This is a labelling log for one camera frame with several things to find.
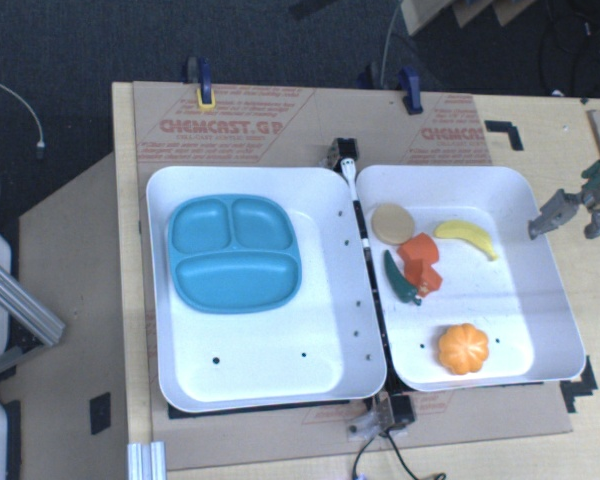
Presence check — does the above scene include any brown cardboard board red print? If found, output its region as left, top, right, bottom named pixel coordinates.
left=131, top=81, right=574, bottom=472

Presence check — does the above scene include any black block with thin wires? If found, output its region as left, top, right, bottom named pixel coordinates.
left=347, top=394, right=417, bottom=439
left=324, top=137, right=359, bottom=168

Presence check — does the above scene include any orange pumpkin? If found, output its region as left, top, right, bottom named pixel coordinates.
left=437, top=322, right=491, bottom=376

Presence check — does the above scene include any tan round biscuit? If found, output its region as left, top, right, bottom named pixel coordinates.
left=370, top=202, right=416, bottom=246

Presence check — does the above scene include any yellow banana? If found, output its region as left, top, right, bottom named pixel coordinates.
left=433, top=219, right=501, bottom=263

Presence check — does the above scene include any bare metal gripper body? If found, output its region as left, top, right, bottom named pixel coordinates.
left=580, top=167, right=600, bottom=213

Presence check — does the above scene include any white plastic tray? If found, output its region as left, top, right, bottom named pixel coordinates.
left=354, top=163, right=588, bottom=393
left=145, top=165, right=388, bottom=414

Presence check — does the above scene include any blue divided plate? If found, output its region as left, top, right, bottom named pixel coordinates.
left=167, top=193, right=303, bottom=315

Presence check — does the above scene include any thin black and white rod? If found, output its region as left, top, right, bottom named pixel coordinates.
left=340, top=157, right=394, bottom=395

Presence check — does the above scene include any orange carrot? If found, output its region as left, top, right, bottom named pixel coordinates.
left=396, top=232, right=444, bottom=297

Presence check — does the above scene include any green chili pepper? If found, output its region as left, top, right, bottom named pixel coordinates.
left=383, top=249, right=424, bottom=307

